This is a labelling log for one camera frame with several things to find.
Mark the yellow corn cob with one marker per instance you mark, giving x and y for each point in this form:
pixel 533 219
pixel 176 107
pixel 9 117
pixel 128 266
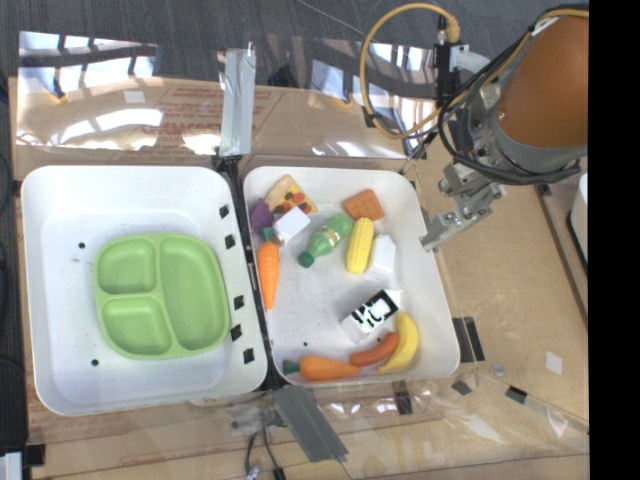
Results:
pixel 360 245

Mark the black block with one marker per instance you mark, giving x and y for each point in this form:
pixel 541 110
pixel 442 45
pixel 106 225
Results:
pixel 228 163

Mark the orange sausage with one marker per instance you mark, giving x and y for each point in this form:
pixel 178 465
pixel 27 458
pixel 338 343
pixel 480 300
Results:
pixel 375 352

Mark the orange waffle biscuit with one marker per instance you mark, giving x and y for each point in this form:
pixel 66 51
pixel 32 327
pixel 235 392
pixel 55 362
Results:
pixel 363 205

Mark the small white carton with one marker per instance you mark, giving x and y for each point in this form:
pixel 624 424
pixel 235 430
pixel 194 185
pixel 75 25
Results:
pixel 384 255
pixel 292 224

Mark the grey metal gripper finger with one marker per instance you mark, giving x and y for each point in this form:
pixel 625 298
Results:
pixel 445 225
pixel 454 180

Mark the purple grapes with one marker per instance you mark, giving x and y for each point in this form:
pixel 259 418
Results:
pixel 260 215

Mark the yellow pizza slice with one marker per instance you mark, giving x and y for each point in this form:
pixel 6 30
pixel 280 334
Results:
pixel 290 193

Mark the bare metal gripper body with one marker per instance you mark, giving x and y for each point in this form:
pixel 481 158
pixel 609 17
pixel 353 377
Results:
pixel 484 140

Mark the black cylinder on white bracket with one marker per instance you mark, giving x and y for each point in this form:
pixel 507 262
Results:
pixel 445 70

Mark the black and white carton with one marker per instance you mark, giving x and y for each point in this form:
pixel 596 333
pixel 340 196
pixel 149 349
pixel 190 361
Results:
pixel 372 313

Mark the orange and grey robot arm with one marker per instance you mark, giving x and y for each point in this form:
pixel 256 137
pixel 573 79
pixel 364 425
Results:
pixel 547 83

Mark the brown cardboard board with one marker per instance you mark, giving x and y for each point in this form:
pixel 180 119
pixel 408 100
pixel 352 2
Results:
pixel 310 123

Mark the orange carrot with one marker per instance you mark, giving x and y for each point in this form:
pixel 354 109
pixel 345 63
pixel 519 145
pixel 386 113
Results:
pixel 325 368
pixel 268 268

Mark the white plastic tray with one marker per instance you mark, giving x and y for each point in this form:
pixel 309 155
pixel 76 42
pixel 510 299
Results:
pixel 320 298
pixel 60 268

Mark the green divided plate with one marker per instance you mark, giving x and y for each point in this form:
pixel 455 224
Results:
pixel 192 288

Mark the yellow banana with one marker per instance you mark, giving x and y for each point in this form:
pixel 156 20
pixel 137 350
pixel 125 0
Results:
pixel 409 340

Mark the green bottle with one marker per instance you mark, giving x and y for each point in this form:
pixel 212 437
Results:
pixel 325 240

